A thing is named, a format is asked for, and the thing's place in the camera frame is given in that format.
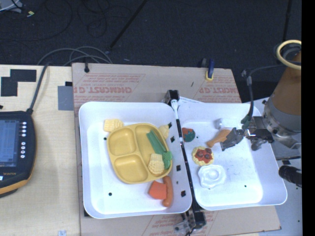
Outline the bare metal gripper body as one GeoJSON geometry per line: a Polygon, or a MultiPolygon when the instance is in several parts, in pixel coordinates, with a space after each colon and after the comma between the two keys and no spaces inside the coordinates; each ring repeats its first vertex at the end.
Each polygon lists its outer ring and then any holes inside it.
{"type": "Polygon", "coordinates": [[[299,131],[285,127],[273,117],[253,116],[250,120],[243,121],[244,135],[251,141],[251,149],[256,151],[264,143],[281,143],[289,149],[298,149],[301,142],[294,139],[299,131]]]}

